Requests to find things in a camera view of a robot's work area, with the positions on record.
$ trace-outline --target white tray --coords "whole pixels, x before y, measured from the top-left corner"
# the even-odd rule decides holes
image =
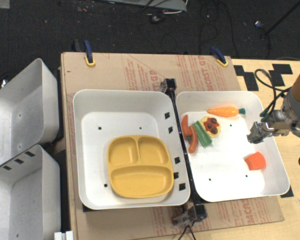
[[[86,207],[103,210],[178,206],[188,201],[187,168],[173,104],[167,95],[158,91],[81,90],[73,98],[73,109],[79,195]],[[112,191],[107,148],[114,138],[126,135],[154,136],[166,144],[173,172],[178,173],[169,193],[132,199]],[[179,190],[180,184],[185,184],[185,189]]]
[[[52,240],[60,229],[59,165],[35,145],[0,166],[0,240]]]
[[[247,140],[250,128],[260,121],[263,111],[259,98],[249,91],[189,91],[176,97],[180,119],[188,115],[192,124],[206,116],[217,119],[220,134],[212,138],[212,144],[203,147],[200,142],[196,153],[189,154],[195,189],[208,202],[282,195],[290,183],[274,137],[262,143],[251,144]],[[245,108],[246,115],[221,117],[208,114],[218,107]],[[261,152],[266,168],[250,171],[244,158]]]
[[[58,130],[57,80],[38,58],[0,89],[0,165]]]

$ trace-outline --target cardboard sheet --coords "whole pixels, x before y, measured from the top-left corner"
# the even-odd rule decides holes
[[[95,67],[88,67],[82,52],[61,55],[65,85],[76,228],[79,240],[132,240],[180,234],[172,218],[180,207],[130,208],[84,211],[78,192],[73,97],[84,89],[157,91],[165,78],[174,78],[177,92],[239,91],[240,85],[230,58],[228,66],[217,64],[213,56],[94,53]],[[276,196],[205,205],[208,218],[194,225],[193,231],[207,231],[283,221]]]

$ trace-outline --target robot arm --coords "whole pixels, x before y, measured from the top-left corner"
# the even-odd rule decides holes
[[[300,75],[284,96],[281,109],[261,122],[254,122],[247,139],[258,144],[266,137],[287,136],[289,132],[300,138]]]

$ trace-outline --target wooden table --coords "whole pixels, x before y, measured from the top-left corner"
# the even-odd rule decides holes
[[[233,59],[232,63],[233,65],[235,65],[236,69],[238,69],[238,72],[240,71],[242,73],[243,70],[243,76],[237,77],[240,84],[240,88],[243,91],[246,90],[249,91],[249,88],[251,88],[251,85],[249,84],[247,87],[247,84],[245,82],[245,76],[246,75],[248,76],[249,73],[251,76],[251,73],[253,73],[256,69],[265,69],[268,71],[269,70],[272,71],[273,64],[289,65],[292,74],[285,73],[285,72],[281,74],[283,82],[285,84],[285,87],[281,87],[282,89],[292,86],[300,73],[300,61]],[[61,85],[62,85],[62,98],[65,101],[66,100],[65,76],[62,70],[61,70]],[[257,83],[257,86],[259,90],[258,91],[253,90],[252,92],[254,92],[260,98],[261,103],[265,108],[273,99],[273,91],[259,82]],[[276,109],[280,109],[281,104],[282,104],[282,99],[276,103]],[[65,122],[68,121],[67,109],[68,109],[67,104],[63,102]],[[65,125],[65,135],[67,134],[69,134],[69,129],[67,125]],[[277,143],[279,152],[281,154],[283,163],[285,165],[290,180],[290,185],[294,195],[285,198],[281,198],[280,196],[277,197],[284,216],[284,221],[196,232],[195,237],[197,240],[241,240],[241,239],[300,240],[300,165],[298,164],[298,159],[300,157],[300,138],[290,133],[288,136],[275,137],[275,141]],[[66,142],[65,142],[66,150],[70,149],[70,145],[71,144],[69,139],[66,138]],[[67,157],[67,162],[68,162],[67,171],[68,171],[70,224],[71,224],[71,229],[74,231],[75,239],[78,239],[77,218],[76,218],[76,209],[75,209],[75,200],[74,200],[75,195],[73,192],[74,180],[72,178],[71,159],[69,157]],[[168,236],[147,238],[147,239],[176,240],[178,238],[179,235],[168,235]],[[190,240],[192,239],[192,236],[191,234],[188,233],[183,236],[183,239]]]

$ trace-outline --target yellow divided plate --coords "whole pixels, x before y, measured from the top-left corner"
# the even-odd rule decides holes
[[[169,151],[157,137],[115,138],[107,149],[107,166],[113,191],[124,198],[161,196],[174,185]]]

